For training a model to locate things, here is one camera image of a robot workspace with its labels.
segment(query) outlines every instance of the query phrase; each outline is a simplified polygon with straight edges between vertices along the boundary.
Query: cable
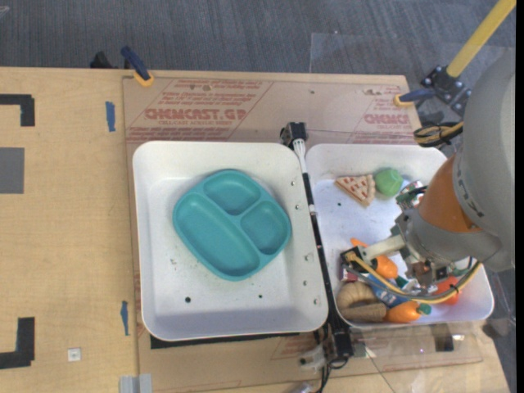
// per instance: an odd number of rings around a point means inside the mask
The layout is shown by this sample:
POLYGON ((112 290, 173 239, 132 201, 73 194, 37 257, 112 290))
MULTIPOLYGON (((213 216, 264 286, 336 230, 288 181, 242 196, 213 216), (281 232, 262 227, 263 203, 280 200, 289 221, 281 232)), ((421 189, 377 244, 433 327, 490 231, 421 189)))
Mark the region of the cable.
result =
POLYGON ((438 304, 442 303, 452 296, 454 296, 461 288, 463 288, 471 279, 475 276, 477 271, 481 267, 480 262, 476 262, 473 267, 470 269, 470 271, 464 275, 462 278, 460 278, 460 281, 457 283, 456 286, 450 288, 449 290, 446 290, 442 292, 441 294, 436 295, 430 295, 430 296, 414 296, 407 292, 404 292, 400 290, 398 287, 395 287, 393 284, 391 284, 387 279, 385 279, 382 275, 377 273, 371 266, 366 264, 363 260, 361 260, 355 253, 348 253, 346 254, 346 260, 349 260, 351 262, 356 262, 359 266, 361 266, 363 269, 365 269, 368 273, 372 274, 378 281, 380 281, 384 286, 381 286, 380 284, 372 281, 369 278, 366 278, 363 274, 361 274, 359 271, 356 271, 355 269, 352 269, 350 267, 347 268, 348 272, 351 272, 355 275, 357 275, 359 278, 362 278, 366 283, 374 285, 375 287, 386 289, 388 292, 394 295, 403 296, 404 298, 408 298, 410 300, 415 300, 419 303, 426 303, 426 304, 438 304))
POLYGON ((463 122, 446 122, 440 125, 421 127, 413 133, 415 142, 421 147, 436 147, 441 144, 451 144, 449 141, 461 134, 463 122))

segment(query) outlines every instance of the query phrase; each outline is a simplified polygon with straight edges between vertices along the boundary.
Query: yellow rod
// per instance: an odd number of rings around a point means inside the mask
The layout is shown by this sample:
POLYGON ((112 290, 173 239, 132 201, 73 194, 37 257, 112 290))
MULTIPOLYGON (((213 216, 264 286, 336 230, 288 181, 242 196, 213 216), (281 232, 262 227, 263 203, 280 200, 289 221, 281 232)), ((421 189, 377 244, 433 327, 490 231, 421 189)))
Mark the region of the yellow rod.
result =
POLYGON ((499 0, 497 4, 495 4, 490 13, 488 13, 486 18, 477 27, 477 30, 464 44, 460 52, 447 66, 446 72, 448 75, 457 78, 462 74, 473 57, 480 51, 482 46, 516 5, 517 0, 499 0))

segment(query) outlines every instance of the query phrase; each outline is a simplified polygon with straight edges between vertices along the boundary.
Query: gray carpet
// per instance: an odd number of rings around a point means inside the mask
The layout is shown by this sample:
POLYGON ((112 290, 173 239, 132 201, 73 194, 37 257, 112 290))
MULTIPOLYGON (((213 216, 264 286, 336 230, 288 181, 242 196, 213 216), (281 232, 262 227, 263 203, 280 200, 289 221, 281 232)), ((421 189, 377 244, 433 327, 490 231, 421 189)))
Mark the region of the gray carpet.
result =
MULTIPOLYGON (((151 69, 393 74, 417 88, 497 1, 0 0, 0 66, 88 68, 104 51, 123 67, 120 49, 129 45, 151 69)), ((516 30, 514 10, 461 75, 467 86, 516 47, 516 30)), ((435 101, 419 113, 436 110, 457 119, 435 101)), ((491 278, 496 307, 486 332, 516 391, 515 273, 491 278)))

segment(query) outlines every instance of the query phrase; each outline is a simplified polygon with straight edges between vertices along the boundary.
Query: toy pizza slice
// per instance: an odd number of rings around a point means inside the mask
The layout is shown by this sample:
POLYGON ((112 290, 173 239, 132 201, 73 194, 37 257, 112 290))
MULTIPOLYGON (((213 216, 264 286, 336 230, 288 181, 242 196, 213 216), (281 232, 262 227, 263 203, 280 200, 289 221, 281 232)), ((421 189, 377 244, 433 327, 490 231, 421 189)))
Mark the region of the toy pizza slice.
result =
POLYGON ((341 176, 335 184, 363 206, 369 206, 375 198, 375 180, 371 174, 341 176))

